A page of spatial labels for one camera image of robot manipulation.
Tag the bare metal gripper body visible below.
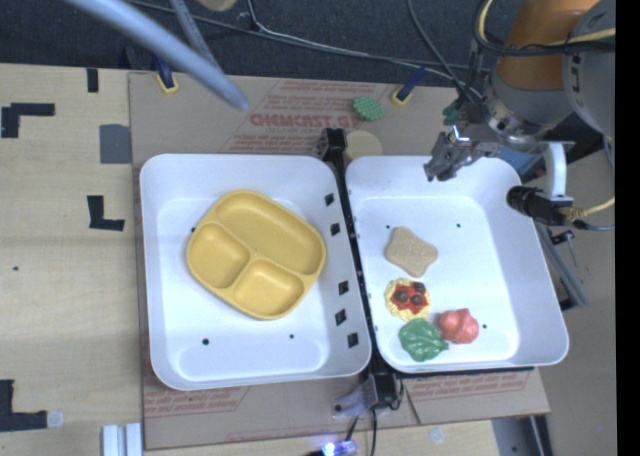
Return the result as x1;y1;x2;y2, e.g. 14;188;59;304
453;93;552;160

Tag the tan round toy biscuit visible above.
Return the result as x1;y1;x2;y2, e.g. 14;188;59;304
344;129;384;158

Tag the green checkered toy biscuit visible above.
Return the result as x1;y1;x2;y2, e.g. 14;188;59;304
352;94;388;122

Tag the tan toy bread slice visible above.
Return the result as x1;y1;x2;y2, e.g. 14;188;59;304
383;225;440;279

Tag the white plastic tray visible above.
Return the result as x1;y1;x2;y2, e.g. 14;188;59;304
344;154;571;375
138;152;374;392

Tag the thin black rod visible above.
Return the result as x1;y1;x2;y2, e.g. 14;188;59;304
333;157;384;376

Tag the yellow and red toy pizza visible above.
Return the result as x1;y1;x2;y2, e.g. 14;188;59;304
383;277;433;323

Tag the brown cardboard board red print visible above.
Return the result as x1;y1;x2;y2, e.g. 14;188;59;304
127;71;552;451

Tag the red toy meat piece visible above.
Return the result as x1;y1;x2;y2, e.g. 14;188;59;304
437;307;481;346

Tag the green toy lettuce leaf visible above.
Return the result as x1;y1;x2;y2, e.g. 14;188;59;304
397;317;450;363

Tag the yellow divided plate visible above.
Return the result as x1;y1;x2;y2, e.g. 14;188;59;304
185;188;328;322

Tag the black cylinder on white bracket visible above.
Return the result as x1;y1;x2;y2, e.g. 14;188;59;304
505;140;576;226

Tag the black block with thin wires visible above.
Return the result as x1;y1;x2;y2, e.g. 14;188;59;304
366;371;404;409
313;127;349;163

